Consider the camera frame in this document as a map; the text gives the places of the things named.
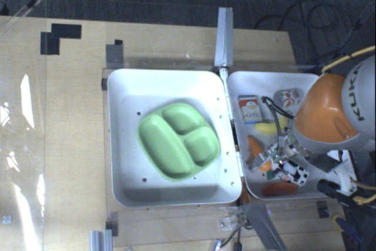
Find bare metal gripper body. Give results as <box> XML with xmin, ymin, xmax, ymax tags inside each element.
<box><xmin>265</xmin><ymin>135</ymin><xmax>313</xmax><ymax>168</ymax></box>

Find orange carrot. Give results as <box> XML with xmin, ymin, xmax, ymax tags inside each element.
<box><xmin>247</xmin><ymin>135</ymin><xmax>273</xmax><ymax>173</ymax></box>

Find red sausage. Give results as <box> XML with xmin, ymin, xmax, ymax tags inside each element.
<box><xmin>261</xmin><ymin>182</ymin><xmax>298</xmax><ymax>198</ymax></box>

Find yellow banana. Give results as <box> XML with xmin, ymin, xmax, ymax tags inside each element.
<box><xmin>254</xmin><ymin>115</ymin><xmax>289</xmax><ymax>136</ymax></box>

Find white and orange can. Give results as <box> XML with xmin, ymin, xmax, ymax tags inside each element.
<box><xmin>274</xmin><ymin>88</ymin><xmax>301</xmax><ymax>109</ymax></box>

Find orange and white carton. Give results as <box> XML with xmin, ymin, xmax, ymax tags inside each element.
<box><xmin>237</xmin><ymin>95</ymin><xmax>263</xmax><ymax>125</ymax></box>

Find white plastic tray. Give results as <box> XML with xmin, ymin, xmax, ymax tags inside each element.
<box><xmin>106</xmin><ymin>68</ymin><xmax>243</xmax><ymax>209</ymax></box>
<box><xmin>227</xmin><ymin>71</ymin><xmax>358</xmax><ymax>202</ymax></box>

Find thin black and white rod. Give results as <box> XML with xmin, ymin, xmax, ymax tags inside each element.
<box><xmin>219</xmin><ymin>66</ymin><xmax>245</xmax><ymax>179</ymax></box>

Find green divided plate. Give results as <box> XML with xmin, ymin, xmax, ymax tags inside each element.
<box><xmin>137</xmin><ymin>102</ymin><xmax>222</xmax><ymax>182</ymax></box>

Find black cylinder on white bracket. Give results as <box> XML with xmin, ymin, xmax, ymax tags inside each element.
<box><xmin>316</xmin><ymin>155</ymin><xmax>358</xmax><ymax>201</ymax></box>

